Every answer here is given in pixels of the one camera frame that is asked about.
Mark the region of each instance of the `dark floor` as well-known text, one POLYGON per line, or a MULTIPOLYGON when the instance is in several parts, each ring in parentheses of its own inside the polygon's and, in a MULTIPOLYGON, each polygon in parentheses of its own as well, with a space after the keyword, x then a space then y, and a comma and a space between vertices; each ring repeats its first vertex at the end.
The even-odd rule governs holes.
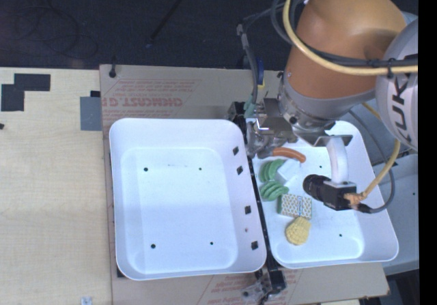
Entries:
MULTIPOLYGON (((419 15, 419 0, 392 1, 401 11, 419 15)), ((241 68, 244 52, 236 26, 242 18, 269 9, 272 2, 0 0, 0 66, 98 69, 115 62, 241 68), (150 38, 153 44, 147 47, 150 38)), ((268 17, 253 24, 248 37, 266 70, 285 67, 290 46, 268 17)), ((402 282, 392 280, 394 284, 402 282)), ((418 304, 418 296, 403 297, 399 305, 418 304)))

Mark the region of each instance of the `wooden surface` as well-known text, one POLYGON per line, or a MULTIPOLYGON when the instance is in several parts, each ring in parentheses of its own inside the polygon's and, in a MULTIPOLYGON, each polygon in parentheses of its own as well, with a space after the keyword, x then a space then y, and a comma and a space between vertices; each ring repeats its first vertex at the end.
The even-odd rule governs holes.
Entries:
POLYGON ((80 97, 97 70, 0 69, 51 75, 25 110, 0 112, 0 304, 111 304, 101 132, 81 131, 80 97))

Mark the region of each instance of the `white tray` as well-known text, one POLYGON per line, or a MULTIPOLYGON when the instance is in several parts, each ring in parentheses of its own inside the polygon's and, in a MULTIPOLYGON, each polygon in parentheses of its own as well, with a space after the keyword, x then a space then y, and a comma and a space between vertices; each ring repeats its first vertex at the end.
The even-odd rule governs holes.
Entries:
MULTIPOLYGON (((362 192, 375 178, 363 138, 352 124, 338 121, 327 133, 350 134, 352 140, 346 147, 349 180, 362 192)), ((330 160, 325 147, 312 147, 302 140, 287 144, 306 155, 307 160, 298 165, 294 175, 285 184, 292 194, 310 197, 302 187, 303 179, 309 174, 331 177, 330 160)), ((255 173, 263 163, 274 160, 253 160, 255 173)), ((384 201, 377 185, 363 201, 372 208, 380 207, 384 201)), ((377 214, 364 214, 354 210, 335 211, 322 202, 312 199, 312 219, 308 240, 300 245, 290 244, 285 238, 285 228, 293 220, 277 213, 277 202, 263 201, 267 231, 274 258, 284 267, 291 269, 346 263, 365 263, 393 260, 399 244, 386 210, 377 214)))
POLYGON ((109 140, 121 273, 149 280, 262 267, 264 236, 235 124, 121 119, 109 140))

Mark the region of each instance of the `dark background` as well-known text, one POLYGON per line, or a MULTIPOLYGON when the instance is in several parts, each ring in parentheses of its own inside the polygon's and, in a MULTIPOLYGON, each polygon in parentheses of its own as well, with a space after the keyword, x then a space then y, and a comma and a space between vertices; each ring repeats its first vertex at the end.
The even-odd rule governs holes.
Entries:
MULTIPOLYGON (((240 68, 236 25, 273 2, 181 0, 164 20, 177 1, 0 0, 0 66, 97 69, 115 57, 125 65, 240 68)), ((392 1, 419 15, 419 0, 392 1)), ((290 46, 268 16, 248 37, 264 68, 284 68, 290 46)))

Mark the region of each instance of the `patterned block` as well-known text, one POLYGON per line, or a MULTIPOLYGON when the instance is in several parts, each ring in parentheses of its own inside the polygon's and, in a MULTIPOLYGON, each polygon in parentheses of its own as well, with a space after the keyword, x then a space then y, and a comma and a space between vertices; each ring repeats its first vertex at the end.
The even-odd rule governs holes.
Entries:
POLYGON ((309 197, 298 196, 296 194, 283 194, 278 200, 278 213, 297 218, 310 220, 312 212, 311 199, 309 197))

